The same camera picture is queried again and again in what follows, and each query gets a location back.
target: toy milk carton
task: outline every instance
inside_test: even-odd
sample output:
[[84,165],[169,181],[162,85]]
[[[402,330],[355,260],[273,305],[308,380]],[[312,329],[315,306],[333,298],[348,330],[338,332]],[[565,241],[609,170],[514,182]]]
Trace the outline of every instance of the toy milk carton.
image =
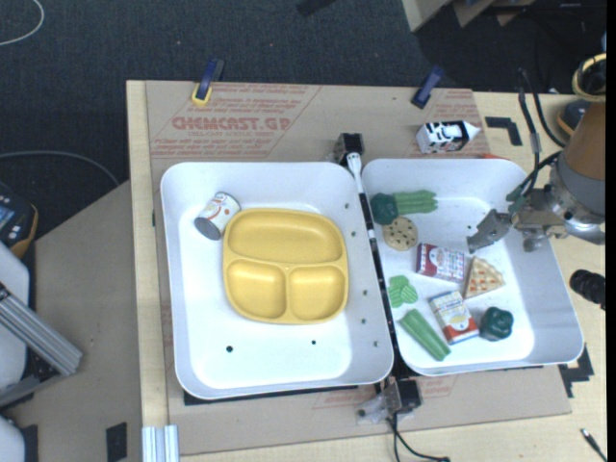
[[449,344],[456,344],[479,335],[479,327],[458,291],[430,299],[430,308]]
[[480,130],[467,121],[425,123],[417,132],[417,143],[423,154],[451,152],[464,147]]
[[415,271],[428,277],[451,282],[464,280],[465,256],[461,251],[422,243],[417,247]]

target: black bracket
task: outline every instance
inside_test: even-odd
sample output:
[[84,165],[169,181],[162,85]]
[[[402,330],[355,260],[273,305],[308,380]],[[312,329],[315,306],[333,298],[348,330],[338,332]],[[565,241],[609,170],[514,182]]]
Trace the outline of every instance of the black bracket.
[[126,423],[120,423],[107,428],[107,462],[117,462],[128,456],[126,427]]
[[511,118],[503,116],[486,116],[485,122],[490,128],[506,128],[511,145],[522,145],[518,126]]
[[560,375],[562,376],[562,382],[565,384],[568,398],[574,397],[574,382],[589,381],[590,377],[595,374],[586,346],[584,346],[584,351],[577,360],[576,367],[569,368],[567,365],[558,365],[558,368],[560,369]]
[[24,462],[39,462],[39,427],[31,424],[20,431],[26,447]]

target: toy cucumber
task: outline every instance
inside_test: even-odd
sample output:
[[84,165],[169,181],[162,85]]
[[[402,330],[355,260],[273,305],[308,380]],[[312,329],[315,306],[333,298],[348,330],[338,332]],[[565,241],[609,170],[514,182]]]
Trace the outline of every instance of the toy cucumber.
[[394,308],[399,308],[402,303],[413,304],[418,299],[417,290],[411,286],[405,275],[396,275],[389,280],[387,295]]
[[436,193],[428,190],[395,192],[393,197],[399,214],[427,213],[437,209]]
[[449,346],[438,336],[419,311],[411,310],[399,323],[437,361],[443,361],[451,353]]

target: toy cookie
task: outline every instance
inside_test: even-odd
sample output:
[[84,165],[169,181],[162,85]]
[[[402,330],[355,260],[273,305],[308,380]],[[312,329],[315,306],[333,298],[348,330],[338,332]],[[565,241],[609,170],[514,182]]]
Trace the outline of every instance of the toy cookie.
[[403,216],[383,226],[383,240],[393,249],[404,251],[417,244],[418,232],[413,221]]

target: toy food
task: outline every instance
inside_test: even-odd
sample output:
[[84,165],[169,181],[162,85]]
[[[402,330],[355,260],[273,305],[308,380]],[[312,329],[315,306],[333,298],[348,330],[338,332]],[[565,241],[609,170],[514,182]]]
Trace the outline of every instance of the toy food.
[[372,216],[377,224],[391,224],[403,214],[430,213],[438,208],[436,193],[428,190],[415,192],[377,193],[370,201]]
[[417,226],[409,218],[398,216],[383,226],[383,240],[393,249],[404,251],[417,244]]
[[399,308],[402,303],[413,304],[418,299],[417,291],[404,275],[397,275],[390,279],[387,295],[393,308]]
[[489,293],[504,286],[502,274],[485,260],[474,257],[466,283],[464,297]]
[[437,361],[443,361],[451,353],[449,346],[418,310],[408,312],[399,323]]
[[241,210],[229,193],[218,192],[194,220],[194,226],[210,240],[219,240],[229,220]]
[[488,341],[501,341],[511,335],[513,315],[501,308],[491,306],[488,308],[479,326],[479,335]]
[[464,253],[422,243],[417,247],[416,272],[452,282],[464,281]]
[[457,291],[431,298],[430,308],[448,343],[456,344],[479,335],[479,328]]

